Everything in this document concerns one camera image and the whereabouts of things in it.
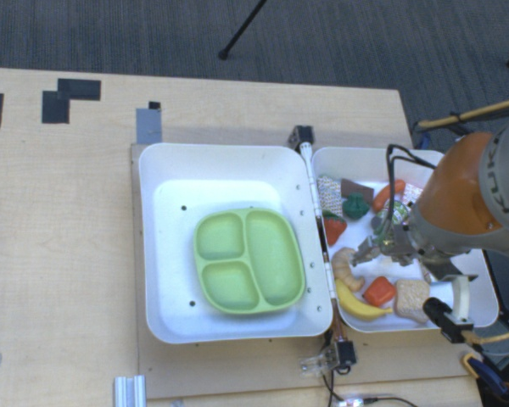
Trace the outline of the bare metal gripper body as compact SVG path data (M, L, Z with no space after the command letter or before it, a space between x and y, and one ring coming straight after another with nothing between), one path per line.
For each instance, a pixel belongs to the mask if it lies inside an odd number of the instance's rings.
M422 259L433 246L414 226L392 225L379 244L381 253L402 266L410 265L414 259Z

